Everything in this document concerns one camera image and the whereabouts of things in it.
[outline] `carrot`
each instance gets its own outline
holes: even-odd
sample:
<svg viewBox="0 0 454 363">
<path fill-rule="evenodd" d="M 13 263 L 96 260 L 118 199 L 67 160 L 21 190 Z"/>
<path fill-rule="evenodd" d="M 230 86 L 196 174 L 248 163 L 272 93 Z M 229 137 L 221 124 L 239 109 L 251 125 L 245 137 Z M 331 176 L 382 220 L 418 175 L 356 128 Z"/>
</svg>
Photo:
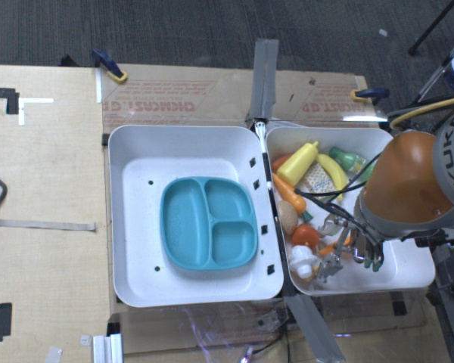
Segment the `carrot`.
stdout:
<svg viewBox="0 0 454 363">
<path fill-rule="evenodd" d="M 292 205 L 298 214 L 302 214 L 306 210 L 306 201 L 304 198 L 296 194 L 294 188 L 275 173 L 272 174 L 272 180 L 281 197 Z"/>
<path fill-rule="evenodd" d="M 283 154 L 282 156 L 278 157 L 276 160 L 273 160 L 271 163 L 271 170 L 273 172 L 277 172 L 279 167 L 282 166 L 287 159 L 291 157 L 292 154 Z"/>
<path fill-rule="evenodd" d="M 326 254 L 331 253 L 332 251 L 334 251 L 334 247 L 336 246 L 337 243 L 338 243 L 338 241 L 333 242 L 332 244 L 329 244 L 328 246 L 322 247 L 321 249 L 318 250 L 318 255 L 321 257 L 324 257 L 324 256 L 326 256 Z M 348 246 L 349 244 L 350 244 L 350 236 L 347 237 L 347 239 L 344 241 L 343 245 Z"/>
</svg>

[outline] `red tomato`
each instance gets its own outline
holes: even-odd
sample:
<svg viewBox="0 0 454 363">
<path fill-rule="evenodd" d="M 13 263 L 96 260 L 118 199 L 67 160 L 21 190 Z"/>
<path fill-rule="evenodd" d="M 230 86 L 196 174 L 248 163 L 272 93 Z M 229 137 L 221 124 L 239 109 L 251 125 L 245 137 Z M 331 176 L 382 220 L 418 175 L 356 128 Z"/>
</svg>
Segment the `red tomato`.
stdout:
<svg viewBox="0 0 454 363">
<path fill-rule="evenodd" d="M 294 230 L 293 235 L 291 236 L 291 243 L 293 246 L 304 245 L 308 246 L 311 249 L 314 249 L 319 242 L 319 233 L 313 227 L 306 223 L 301 223 Z"/>
</svg>

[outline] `banana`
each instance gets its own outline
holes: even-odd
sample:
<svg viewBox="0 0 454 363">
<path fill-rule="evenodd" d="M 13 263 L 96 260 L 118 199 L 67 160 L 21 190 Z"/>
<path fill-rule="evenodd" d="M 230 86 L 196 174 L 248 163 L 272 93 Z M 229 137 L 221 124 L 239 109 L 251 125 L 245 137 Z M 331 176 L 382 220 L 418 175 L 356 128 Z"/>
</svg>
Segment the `banana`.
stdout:
<svg viewBox="0 0 454 363">
<path fill-rule="evenodd" d="M 330 158 L 327 154 L 318 154 L 316 161 L 323 167 L 323 169 L 330 175 L 334 186 L 337 190 L 342 190 L 347 185 L 347 174 L 334 159 Z M 338 200 L 342 199 L 342 194 L 338 195 Z"/>
</svg>

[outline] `yellow mustard bottle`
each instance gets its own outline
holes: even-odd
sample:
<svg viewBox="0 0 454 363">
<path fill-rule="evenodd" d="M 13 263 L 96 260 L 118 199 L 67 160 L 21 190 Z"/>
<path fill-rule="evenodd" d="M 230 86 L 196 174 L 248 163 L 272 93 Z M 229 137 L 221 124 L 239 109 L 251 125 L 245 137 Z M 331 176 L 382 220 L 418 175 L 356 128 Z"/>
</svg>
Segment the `yellow mustard bottle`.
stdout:
<svg viewBox="0 0 454 363">
<path fill-rule="evenodd" d="M 294 187 L 313 164 L 316 156 L 318 156 L 317 147 L 317 141 L 312 144 L 309 142 L 305 143 L 279 167 L 276 175 Z"/>
</svg>

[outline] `blue sectioned plate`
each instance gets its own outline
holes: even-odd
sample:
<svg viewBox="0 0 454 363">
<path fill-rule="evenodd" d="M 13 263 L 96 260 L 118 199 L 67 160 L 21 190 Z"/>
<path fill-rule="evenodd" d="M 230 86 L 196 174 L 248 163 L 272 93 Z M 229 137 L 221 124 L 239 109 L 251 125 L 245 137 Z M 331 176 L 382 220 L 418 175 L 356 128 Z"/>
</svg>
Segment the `blue sectioned plate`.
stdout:
<svg viewBox="0 0 454 363">
<path fill-rule="evenodd" d="M 178 266 L 223 270 L 249 262 L 257 250 L 257 224 L 249 194 L 235 181 L 178 178 L 161 197 L 163 248 Z"/>
</svg>

